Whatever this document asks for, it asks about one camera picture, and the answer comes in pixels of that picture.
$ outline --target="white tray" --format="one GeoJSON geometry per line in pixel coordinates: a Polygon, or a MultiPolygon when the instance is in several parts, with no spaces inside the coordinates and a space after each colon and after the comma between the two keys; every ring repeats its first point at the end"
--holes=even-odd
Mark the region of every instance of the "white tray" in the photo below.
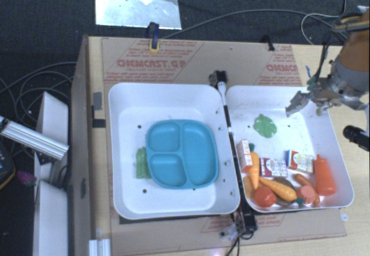
{"type": "Polygon", "coordinates": [[[119,83],[109,92],[113,200],[128,219],[232,213],[240,202],[220,94],[206,85],[119,83]],[[207,125],[219,156],[219,175],[196,190],[173,190],[136,178],[136,151],[157,121],[190,119],[207,125]]]}
{"type": "MultiPolygon", "coordinates": [[[[252,208],[262,213],[346,207],[353,201],[352,184],[329,114],[325,112],[322,116],[317,116],[316,105],[309,102],[300,112],[286,117],[285,107],[290,104],[290,99],[298,90],[306,91],[305,88],[270,86],[233,86],[227,91],[235,144],[241,139],[247,139],[255,144],[255,152],[260,157],[284,159],[289,149],[314,156],[320,154],[327,160],[334,178],[336,193],[327,197],[321,196],[319,207],[304,208],[294,203],[289,207],[273,205],[261,208],[253,199],[247,199],[252,208]],[[271,118],[277,126],[277,133],[269,139],[262,137],[253,128],[254,120],[260,114],[271,118]]],[[[298,172],[288,170],[288,179],[294,187],[299,187],[293,179],[296,173],[298,172]]],[[[305,176],[315,183],[313,175],[305,176]]]]}

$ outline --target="blue plate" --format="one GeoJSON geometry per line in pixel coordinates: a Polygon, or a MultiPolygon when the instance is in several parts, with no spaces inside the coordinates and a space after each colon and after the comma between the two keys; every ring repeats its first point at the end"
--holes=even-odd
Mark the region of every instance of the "blue plate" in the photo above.
{"type": "Polygon", "coordinates": [[[212,132],[199,121],[155,123],[146,134],[146,154],[151,177],[163,187],[205,187],[219,174],[212,132]]]}

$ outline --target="tomato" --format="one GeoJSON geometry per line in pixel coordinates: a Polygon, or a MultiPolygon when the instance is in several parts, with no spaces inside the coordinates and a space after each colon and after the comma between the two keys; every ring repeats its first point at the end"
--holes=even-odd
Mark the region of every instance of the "tomato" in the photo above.
{"type": "Polygon", "coordinates": [[[267,186],[262,186],[255,191],[254,200],[260,207],[271,207],[276,203],[276,195],[267,186]]]}

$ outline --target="black floor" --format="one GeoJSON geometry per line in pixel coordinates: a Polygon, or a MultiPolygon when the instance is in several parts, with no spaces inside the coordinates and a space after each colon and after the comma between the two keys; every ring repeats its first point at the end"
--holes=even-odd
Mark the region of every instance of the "black floor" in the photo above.
{"type": "MultiPolygon", "coordinates": [[[[60,62],[76,61],[83,34],[143,37],[144,29],[103,27],[95,25],[94,0],[0,0],[0,79],[12,84],[22,76],[41,67],[60,62]]],[[[179,0],[183,28],[222,14],[247,9],[289,9],[305,13],[336,15],[341,13],[343,0],[179,0]]],[[[348,0],[347,11],[357,5],[369,5],[369,0],[348,0]]],[[[268,34],[276,43],[304,43],[301,34],[303,16],[292,13],[246,13],[231,16],[198,27],[176,36],[178,39],[234,40],[258,42],[268,34]]],[[[305,31],[312,42],[320,44],[329,30],[314,20],[307,20],[305,31]]],[[[173,31],[161,31],[161,36],[173,31]]],[[[54,71],[73,75],[73,65],[56,66],[54,71]]],[[[25,89],[52,87],[63,80],[60,75],[49,74],[33,78],[25,89]]],[[[11,87],[15,100],[20,96],[24,80],[11,87]]],[[[58,87],[68,94],[68,84],[58,87]]],[[[40,93],[30,92],[23,97],[25,106],[40,93]]],[[[17,104],[20,118],[14,112],[9,90],[0,83],[0,116],[22,120],[23,111],[17,104]]],[[[37,117],[38,106],[30,108],[37,117]]],[[[34,125],[27,117],[27,124],[34,125]]],[[[33,160],[12,148],[18,170],[33,171],[33,160]]],[[[0,256],[31,255],[33,230],[33,189],[13,179],[0,190],[0,256]]]]}

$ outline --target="orange bottle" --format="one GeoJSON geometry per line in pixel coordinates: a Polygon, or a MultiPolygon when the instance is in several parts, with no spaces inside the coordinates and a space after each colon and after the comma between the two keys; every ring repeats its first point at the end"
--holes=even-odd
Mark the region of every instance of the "orange bottle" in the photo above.
{"type": "Polygon", "coordinates": [[[333,176],[330,172],[326,159],[319,154],[314,161],[314,175],[316,179],[316,190],[319,195],[332,195],[336,192],[333,176]]]}

